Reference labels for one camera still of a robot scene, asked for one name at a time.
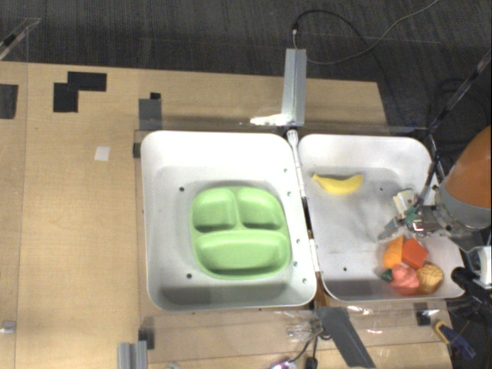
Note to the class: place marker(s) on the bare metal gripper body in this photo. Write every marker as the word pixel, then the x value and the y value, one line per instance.
pixel 429 221

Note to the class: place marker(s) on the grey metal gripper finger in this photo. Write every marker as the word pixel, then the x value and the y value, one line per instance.
pixel 403 201
pixel 391 231

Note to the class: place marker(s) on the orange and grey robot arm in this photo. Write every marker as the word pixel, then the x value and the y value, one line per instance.
pixel 473 175

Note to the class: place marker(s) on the orange carrot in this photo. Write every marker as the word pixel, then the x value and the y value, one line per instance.
pixel 393 254

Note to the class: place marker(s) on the orange cube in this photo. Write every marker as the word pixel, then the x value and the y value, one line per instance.
pixel 415 253

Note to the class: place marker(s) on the white plastic tray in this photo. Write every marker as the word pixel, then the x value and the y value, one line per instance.
pixel 169 221
pixel 346 237

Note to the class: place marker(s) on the pink rounded toy food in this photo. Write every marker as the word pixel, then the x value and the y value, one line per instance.
pixel 405 281

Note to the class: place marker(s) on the yellow toy muffin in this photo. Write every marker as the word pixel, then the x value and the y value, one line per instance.
pixel 430 277

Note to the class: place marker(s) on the yellow banana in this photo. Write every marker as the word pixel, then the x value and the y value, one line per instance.
pixel 340 186

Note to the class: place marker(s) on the green divided plate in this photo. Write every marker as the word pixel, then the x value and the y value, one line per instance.
pixel 240 250

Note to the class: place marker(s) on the black cylinder on white bracket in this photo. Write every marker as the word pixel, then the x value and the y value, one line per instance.
pixel 479 267

